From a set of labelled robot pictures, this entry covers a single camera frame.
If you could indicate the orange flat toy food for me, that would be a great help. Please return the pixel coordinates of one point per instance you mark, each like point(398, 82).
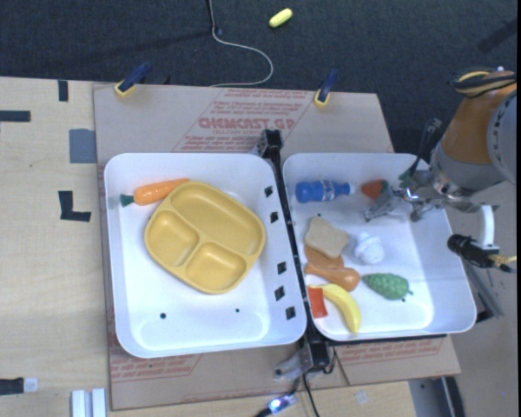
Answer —
point(314, 256)

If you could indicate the yellow banana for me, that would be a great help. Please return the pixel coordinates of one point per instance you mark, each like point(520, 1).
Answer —
point(347, 306)

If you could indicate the brown cardboard board red print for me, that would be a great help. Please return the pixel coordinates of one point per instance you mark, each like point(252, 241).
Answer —
point(156, 115)

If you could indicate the yellow divided plate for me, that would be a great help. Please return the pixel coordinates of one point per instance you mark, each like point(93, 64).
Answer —
point(208, 233)

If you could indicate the white bottle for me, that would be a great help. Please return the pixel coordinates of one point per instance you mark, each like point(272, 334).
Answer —
point(369, 248)

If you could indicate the black cylinder on white bracket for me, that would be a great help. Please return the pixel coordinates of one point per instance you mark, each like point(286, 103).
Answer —
point(471, 248)

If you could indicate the red toy food piece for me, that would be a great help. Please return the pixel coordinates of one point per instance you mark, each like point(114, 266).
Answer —
point(317, 302)

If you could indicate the small orange carrot stub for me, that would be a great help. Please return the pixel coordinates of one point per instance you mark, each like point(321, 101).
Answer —
point(371, 188)

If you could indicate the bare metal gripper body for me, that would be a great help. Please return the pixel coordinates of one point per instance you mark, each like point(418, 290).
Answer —
point(434, 191)

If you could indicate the yellow capsule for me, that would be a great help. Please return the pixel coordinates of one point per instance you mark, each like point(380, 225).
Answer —
point(281, 17)

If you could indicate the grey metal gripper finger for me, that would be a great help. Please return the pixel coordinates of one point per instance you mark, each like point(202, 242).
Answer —
point(423, 211)
point(386, 204)

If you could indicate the white plastic tray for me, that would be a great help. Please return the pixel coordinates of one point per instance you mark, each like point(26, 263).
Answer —
point(199, 324)
point(421, 250)

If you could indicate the thin black rod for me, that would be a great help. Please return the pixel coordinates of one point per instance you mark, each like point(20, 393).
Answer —
point(292, 233)

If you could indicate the tan bread slice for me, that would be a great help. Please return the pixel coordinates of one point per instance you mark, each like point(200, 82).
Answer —
point(325, 237)

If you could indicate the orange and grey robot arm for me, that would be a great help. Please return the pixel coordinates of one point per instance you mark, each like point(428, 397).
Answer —
point(469, 141)

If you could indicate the green grapes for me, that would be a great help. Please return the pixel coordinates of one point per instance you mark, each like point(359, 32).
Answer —
point(386, 286)

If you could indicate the blue bottle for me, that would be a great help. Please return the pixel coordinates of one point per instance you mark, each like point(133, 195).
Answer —
point(312, 191)

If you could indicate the orange chicken drumstick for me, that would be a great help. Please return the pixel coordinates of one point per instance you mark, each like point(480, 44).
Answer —
point(340, 277)

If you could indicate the orange carrot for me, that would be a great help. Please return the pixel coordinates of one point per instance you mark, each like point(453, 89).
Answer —
point(156, 191)

